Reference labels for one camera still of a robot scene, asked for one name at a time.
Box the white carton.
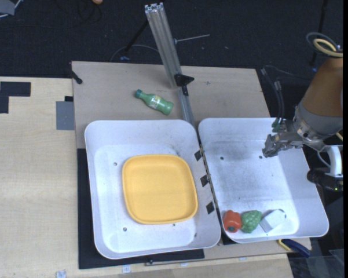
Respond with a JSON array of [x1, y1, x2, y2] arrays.
[[259, 208, 287, 233]]

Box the black cylinder on white bracket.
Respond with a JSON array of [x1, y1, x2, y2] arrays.
[[306, 145, 344, 192]]

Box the green plastic bottle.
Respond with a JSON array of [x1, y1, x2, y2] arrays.
[[134, 89, 174, 116]]

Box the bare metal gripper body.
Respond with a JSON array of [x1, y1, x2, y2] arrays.
[[274, 122, 327, 153]]

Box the green toy grapes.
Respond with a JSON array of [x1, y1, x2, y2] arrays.
[[240, 210, 263, 234]]

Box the pale wood board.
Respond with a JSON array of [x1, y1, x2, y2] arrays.
[[71, 61, 312, 268]]

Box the yellow plate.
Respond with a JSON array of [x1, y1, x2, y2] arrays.
[[121, 153, 199, 225]]

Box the white plastic tray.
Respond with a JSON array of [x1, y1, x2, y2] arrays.
[[197, 117, 330, 244], [84, 119, 222, 261]]

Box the red toy pepper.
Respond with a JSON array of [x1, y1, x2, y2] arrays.
[[222, 210, 243, 233]]

